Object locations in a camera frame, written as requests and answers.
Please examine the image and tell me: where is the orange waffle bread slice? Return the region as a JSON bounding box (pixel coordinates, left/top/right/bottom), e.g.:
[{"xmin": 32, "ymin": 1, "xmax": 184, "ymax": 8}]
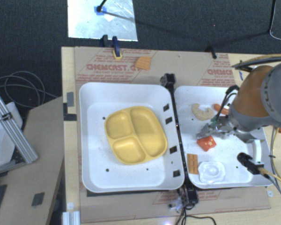
[{"xmin": 134, "ymin": 56, "xmax": 152, "ymax": 71}]

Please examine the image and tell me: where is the red pizza slice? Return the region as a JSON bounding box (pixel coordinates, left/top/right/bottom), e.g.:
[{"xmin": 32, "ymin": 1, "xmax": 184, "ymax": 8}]
[{"xmin": 196, "ymin": 135, "xmax": 217, "ymax": 152}]

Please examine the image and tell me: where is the orange wafer biscuit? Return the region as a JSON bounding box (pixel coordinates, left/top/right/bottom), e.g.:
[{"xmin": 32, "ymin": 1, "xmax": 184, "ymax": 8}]
[{"xmin": 186, "ymin": 153, "xmax": 200, "ymax": 175}]

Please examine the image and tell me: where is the brown cardboard board red print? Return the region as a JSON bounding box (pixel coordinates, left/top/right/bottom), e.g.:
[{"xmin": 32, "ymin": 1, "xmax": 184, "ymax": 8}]
[{"xmin": 74, "ymin": 46, "xmax": 272, "ymax": 224}]

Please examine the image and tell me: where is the black cylinder on white bracket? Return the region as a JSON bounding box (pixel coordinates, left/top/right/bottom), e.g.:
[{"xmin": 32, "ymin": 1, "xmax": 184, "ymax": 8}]
[{"xmin": 237, "ymin": 138, "xmax": 265, "ymax": 176}]

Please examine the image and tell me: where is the beige croissant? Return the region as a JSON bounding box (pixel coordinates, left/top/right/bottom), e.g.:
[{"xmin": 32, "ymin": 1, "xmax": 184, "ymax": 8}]
[{"xmin": 191, "ymin": 103, "xmax": 215, "ymax": 121}]

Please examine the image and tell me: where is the yellow divided plate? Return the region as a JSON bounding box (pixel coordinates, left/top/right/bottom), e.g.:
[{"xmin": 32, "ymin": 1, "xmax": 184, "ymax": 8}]
[{"xmin": 104, "ymin": 105, "xmax": 168, "ymax": 165}]

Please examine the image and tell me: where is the thin black rod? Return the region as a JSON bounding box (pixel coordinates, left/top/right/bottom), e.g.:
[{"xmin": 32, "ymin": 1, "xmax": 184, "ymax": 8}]
[{"xmin": 169, "ymin": 85, "xmax": 191, "ymax": 192}]

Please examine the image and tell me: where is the white plastic tray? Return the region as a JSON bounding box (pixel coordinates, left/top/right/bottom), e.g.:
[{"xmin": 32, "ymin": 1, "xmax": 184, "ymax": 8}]
[
  {"xmin": 174, "ymin": 85, "xmax": 274, "ymax": 189},
  {"xmin": 79, "ymin": 82, "xmax": 185, "ymax": 194}
]

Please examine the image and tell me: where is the orange sausage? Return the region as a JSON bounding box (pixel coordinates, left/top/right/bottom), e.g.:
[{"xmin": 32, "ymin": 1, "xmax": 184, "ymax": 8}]
[{"xmin": 213, "ymin": 104, "xmax": 230, "ymax": 116}]

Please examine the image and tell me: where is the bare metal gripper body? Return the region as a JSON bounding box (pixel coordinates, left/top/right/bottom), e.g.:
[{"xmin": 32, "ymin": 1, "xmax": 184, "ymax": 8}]
[{"xmin": 210, "ymin": 115, "xmax": 238, "ymax": 135}]

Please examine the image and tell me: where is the white fried egg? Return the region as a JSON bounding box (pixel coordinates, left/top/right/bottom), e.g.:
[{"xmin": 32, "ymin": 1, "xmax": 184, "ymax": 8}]
[{"xmin": 198, "ymin": 161, "xmax": 226, "ymax": 185}]

